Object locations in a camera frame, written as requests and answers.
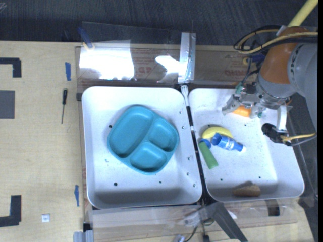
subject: wooden board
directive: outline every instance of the wooden board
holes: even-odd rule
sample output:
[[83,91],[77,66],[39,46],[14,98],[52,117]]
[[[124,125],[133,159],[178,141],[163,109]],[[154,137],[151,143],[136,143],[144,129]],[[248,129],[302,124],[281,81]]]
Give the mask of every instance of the wooden board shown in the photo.
[[[82,230],[85,214],[76,101],[77,46],[80,44],[0,41],[1,57],[22,61],[22,78],[12,78],[12,67],[0,65],[0,90],[14,90],[16,99],[15,119],[0,119],[0,217],[9,215],[11,195],[22,196],[22,221],[19,226],[1,227],[0,241],[73,241],[73,233]],[[200,51],[219,49],[197,46]],[[72,67],[71,81],[65,75],[65,62]],[[61,124],[64,88],[69,93]],[[75,185],[79,186],[79,207]],[[313,241],[304,210],[296,205],[295,212],[297,222],[242,231],[249,241]],[[42,214],[50,214],[50,222],[42,223]],[[228,239],[223,231],[209,235],[211,241]],[[191,241],[202,241],[201,233]]]

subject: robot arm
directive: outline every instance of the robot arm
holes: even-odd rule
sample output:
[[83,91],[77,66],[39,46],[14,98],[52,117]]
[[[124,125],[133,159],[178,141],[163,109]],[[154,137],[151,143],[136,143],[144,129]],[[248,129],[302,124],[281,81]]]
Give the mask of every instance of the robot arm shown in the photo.
[[287,42],[270,48],[255,82],[242,82],[223,107],[223,114],[242,106],[251,109],[250,117],[255,118],[261,117],[267,108],[274,109],[279,112],[276,132],[286,134],[287,112],[292,108],[288,102],[293,94],[299,93],[306,99],[317,131],[317,33],[316,38],[309,39],[305,28],[288,27],[280,36],[291,34],[297,34],[299,39],[290,40],[301,42]]

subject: black cable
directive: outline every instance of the black cable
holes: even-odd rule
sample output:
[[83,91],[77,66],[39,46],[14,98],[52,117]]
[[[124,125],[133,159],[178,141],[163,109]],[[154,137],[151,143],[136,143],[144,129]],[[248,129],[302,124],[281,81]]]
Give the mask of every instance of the black cable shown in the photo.
[[[281,28],[281,26],[280,25],[266,25],[266,26],[262,26],[262,27],[260,27],[260,28],[258,28],[258,29],[255,29],[254,31],[251,31],[250,33],[248,33],[247,35],[244,35],[241,39],[239,39],[234,45],[233,45],[233,47],[236,47],[238,44],[239,44],[239,42],[241,41],[241,40],[243,40],[246,36],[248,36],[248,35],[250,35],[250,34],[252,34],[252,33],[255,33],[255,34],[257,34],[257,32],[258,31],[260,31],[260,30],[271,30],[271,29],[277,29],[277,31],[279,30]],[[243,48],[244,47],[244,45],[245,45],[245,43],[247,42],[247,40],[244,42],[244,43],[242,43],[242,45],[241,45],[241,47]]]
[[[250,53],[248,55],[255,55],[255,54],[259,54],[263,51],[268,51],[270,48],[274,47],[274,46],[278,46],[281,44],[287,44],[287,43],[318,43],[318,37],[293,37],[293,38],[288,38],[288,39],[284,39],[284,40],[280,40],[280,41],[276,41],[271,45],[268,45],[256,52]],[[242,52],[248,52],[248,51],[252,51],[252,49],[238,49],[235,48],[235,50],[237,51],[242,51]]]
[[188,241],[190,241],[190,240],[192,239],[192,237],[195,235],[196,230],[197,230],[197,226],[193,229],[193,232],[192,232],[192,234],[190,235],[190,237],[189,237],[188,239],[186,239],[184,242],[188,242]]
[[260,69],[257,69],[257,70],[254,70],[254,71],[252,71],[251,73],[249,73],[249,74],[246,74],[246,76],[243,78],[243,80],[241,81],[241,84],[244,84],[244,82],[251,76],[251,75],[253,75],[253,74],[257,74],[257,73],[259,73],[259,71],[260,71]]
[[314,135],[314,136],[312,136],[312,137],[309,137],[309,138],[307,138],[307,139],[305,139],[305,140],[303,140],[303,141],[300,141],[300,142],[298,142],[298,143],[290,143],[290,142],[288,142],[288,143],[285,143],[287,146],[296,146],[296,145],[300,145],[300,144],[302,144],[302,143],[306,143],[306,142],[308,142],[308,141],[310,141],[310,140],[313,140],[314,138],[316,138],[317,137],[317,134],[316,135]]
[[252,63],[252,57],[250,56],[248,59],[248,69],[247,69],[246,75],[243,78],[243,80],[241,81],[241,83],[244,83],[247,80],[247,78],[249,76],[250,68],[251,68],[251,63]]
[[205,222],[203,222],[202,224],[203,224],[202,225],[202,227],[203,227],[203,237],[202,237],[203,242],[210,242],[210,237],[205,234],[205,227],[204,227],[205,226]]
[[210,218],[210,219],[204,221],[202,224],[203,224],[203,227],[204,226],[208,227],[208,226],[211,226],[213,223],[214,223],[214,220]]

